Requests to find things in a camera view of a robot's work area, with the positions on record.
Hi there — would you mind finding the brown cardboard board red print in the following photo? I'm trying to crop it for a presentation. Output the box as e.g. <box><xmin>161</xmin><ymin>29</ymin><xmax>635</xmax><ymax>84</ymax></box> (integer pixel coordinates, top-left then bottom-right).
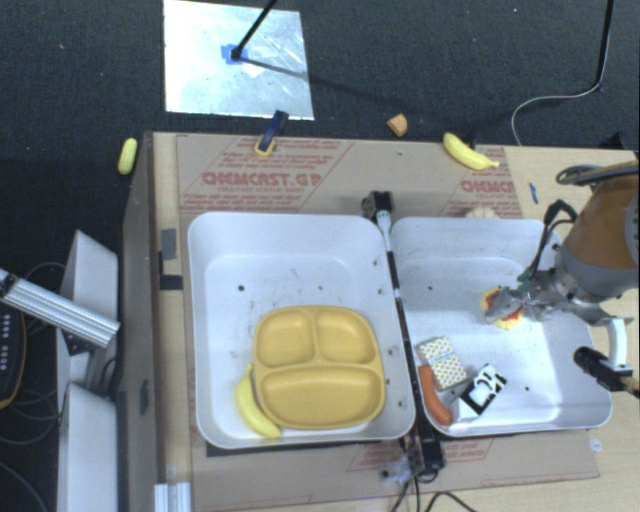
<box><xmin>174</xmin><ymin>133</ymin><xmax>601</xmax><ymax>502</ymax></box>

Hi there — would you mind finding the black and white carton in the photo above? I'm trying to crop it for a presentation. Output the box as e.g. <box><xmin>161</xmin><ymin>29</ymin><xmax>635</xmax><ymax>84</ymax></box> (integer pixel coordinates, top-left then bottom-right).
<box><xmin>449</xmin><ymin>363</ymin><xmax>508</xmax><ymax>426</ymax></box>

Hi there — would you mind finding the small yellow banana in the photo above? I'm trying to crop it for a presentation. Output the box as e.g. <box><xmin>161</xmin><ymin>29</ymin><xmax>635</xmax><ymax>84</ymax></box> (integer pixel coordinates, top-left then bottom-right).
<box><xmin>117</xmin><ymin>137</ymin><xmax>139</xmax><ymax>176</ymax></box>

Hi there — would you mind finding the thin black and white rod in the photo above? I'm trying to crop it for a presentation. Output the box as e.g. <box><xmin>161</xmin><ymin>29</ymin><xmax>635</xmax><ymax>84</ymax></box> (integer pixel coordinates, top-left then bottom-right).
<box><xmin>377</xmin><ymin>209</ymin><xmax>427</xmax><ymax>437</ymax></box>

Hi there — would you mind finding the black block with thin wires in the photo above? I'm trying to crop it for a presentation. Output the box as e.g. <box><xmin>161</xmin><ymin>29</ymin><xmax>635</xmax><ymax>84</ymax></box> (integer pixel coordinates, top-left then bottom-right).
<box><xmin>361</xmin><ymin>190</ymin><xmax>397</xmax><ymax>219</ymax></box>
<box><xmin>399</xmin><ymin>428</ymin><xmax>446</xmax><ymax>482</ymax></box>

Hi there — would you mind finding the orange sausage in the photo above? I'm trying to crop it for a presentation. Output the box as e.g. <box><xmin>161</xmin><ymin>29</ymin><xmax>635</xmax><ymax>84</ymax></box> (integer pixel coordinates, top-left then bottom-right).
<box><xmin>417</xmin><ymin>364</ymin><xmax>454</xmax><ymax>428</ymax></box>

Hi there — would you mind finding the white plastic tray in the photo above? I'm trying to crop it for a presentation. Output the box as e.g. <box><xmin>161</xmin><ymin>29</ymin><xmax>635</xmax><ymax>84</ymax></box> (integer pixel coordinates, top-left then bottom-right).
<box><xmin>187</xmin><ymin>210</ymin><xmax>418</xmax><ymax>450</ymax></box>
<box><xmin>389</xmin><ymin>215</ymin><xmax>614</xmax><ymax>439</ymax></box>

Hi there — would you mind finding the yellow and red toy food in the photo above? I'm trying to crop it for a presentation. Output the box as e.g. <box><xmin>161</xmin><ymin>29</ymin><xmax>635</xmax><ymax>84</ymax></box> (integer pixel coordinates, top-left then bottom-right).
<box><xmin>478</xmin><ymin>285</ymin><xmax>526</xmax><ymax>333</ymax></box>

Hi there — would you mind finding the yellow divided plate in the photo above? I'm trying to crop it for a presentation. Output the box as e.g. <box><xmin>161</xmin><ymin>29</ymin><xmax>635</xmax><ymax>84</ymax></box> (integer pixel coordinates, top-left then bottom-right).
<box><xmin>251</xmin><ymin>304</ymin><xmax>387</xmax><ymax>432</ymax></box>

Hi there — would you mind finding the orange dotted white carton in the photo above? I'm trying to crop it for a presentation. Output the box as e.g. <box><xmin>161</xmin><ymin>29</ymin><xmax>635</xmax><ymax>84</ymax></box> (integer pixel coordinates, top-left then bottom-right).
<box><xmin>415</xmin><ymin>335</ymin><xmax>469</xmax><ymax>393</ymax></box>

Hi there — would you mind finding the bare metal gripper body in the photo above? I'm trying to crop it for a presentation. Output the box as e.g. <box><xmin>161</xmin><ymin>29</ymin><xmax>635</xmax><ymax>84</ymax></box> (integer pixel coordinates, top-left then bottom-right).
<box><xmin>519</xmin><ymin>272</ymin><xmax>619</xmax><ymax>326</ymax></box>

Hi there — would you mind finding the black cylinder on white bracket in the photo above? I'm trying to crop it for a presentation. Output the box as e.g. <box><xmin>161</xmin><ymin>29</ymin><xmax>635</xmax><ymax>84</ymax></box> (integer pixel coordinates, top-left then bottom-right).
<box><xmin>572</xmin><ymin>317</ymin><xmax>635</xmax><ymax>394</ymax></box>

